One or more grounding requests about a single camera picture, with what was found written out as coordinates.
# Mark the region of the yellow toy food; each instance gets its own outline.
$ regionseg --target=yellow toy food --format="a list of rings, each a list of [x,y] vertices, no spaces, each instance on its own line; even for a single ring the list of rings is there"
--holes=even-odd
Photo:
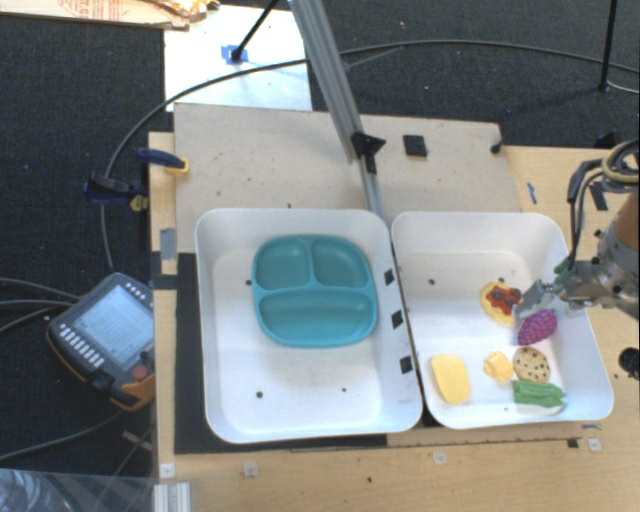
[[[491,352],[485,358],[482,369],[489,377],[500,382],[505,382],[513,376],[513,364],[502,352]]]
[[[431,369],[440,394],[448,404],[458,405],[469,398],[471,386],[462,359],[450,354],[433,356]]]

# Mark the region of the black bracket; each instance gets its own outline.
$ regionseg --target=black bracket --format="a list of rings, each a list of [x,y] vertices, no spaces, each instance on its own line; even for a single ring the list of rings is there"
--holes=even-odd
[[[355,150],[356,155],[358,155],[358,158],[364,156],[364,160],[367,165],[367,172],[369,174],[378,174],[375,155],[380,151],[380,148],[386,144],[386,142],[386,140],[378,139],[377,137],[373,137],[372,135],[367,135],[362,132],[355,132],[351,136],[353,149]]]

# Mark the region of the black floor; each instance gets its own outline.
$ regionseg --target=black floor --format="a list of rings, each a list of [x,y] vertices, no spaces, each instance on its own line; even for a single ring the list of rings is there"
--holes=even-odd
[[[264,5],[266,2],[226,2]],[[638,95],[597,89],[606,0],[353,0],[325,2],[340,49],[425,40],[379,59],[345,58],[363,113],[497,122],[505,143],[590,147],[603,134],[638,136]],[[612,62],[638,67],[640,6],[620,2]],[[99,212],[82,185],[103,172],[128,130],[163,97],[159,30],[0,16],[0,276],[83,294],[107,273]],[[613,67],[612,82],[637,89],[638,74]],[[314,107],[323,101],[312,80]],[[118,161],[114,176],[140,178],[132,148],[145,132],[170,130],[153,119]],[[150,276],[148,219],[124,207],[107,212],[115,267]],[[0,301],[41,298],[0,286]],[[0,309],[0,326],[33,309]],[[0,334],[0,456],[100,423],[116,412],[52,356],[38,318]],[[64,446],[0,466],[111,474],[141,434],[148,408]],[[136,454],[124,474],[144,475]]]

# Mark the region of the blue plate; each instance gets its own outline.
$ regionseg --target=blue plate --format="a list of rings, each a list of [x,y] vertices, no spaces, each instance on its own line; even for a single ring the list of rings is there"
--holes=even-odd
[[[347,240],[299,235],[265,243],[253,260],[262,330],[295,347],[336,347],[366,338],[378,321],[369,264]]]

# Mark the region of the robotic hand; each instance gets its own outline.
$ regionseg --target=robotic hand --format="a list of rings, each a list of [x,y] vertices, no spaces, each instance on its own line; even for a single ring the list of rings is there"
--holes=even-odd
[[[598,172],[586,178],[592,171]],[[607,230],[596,232],[600,239],[596,256],[591,261],[576,261],[585,192],[597,179],[606,191],[631,195]],[[523,294],[522,302],[514,308],[515,320],[545,308],[556,297],[567,303],[569,311],[599,304],[604,308],[617,307],[638,320],[638,139],[613,148],[602,160],[583,162],[571,177],[568,202],[571,205],[571,252],[554,269],[556,278],[552,283],[538,280]],[[629,350],[635,350],[635,359]],[[620,364],[636,379],[637,354],[637,349],[627,349],[623,352],[625,357],[620,357]]]

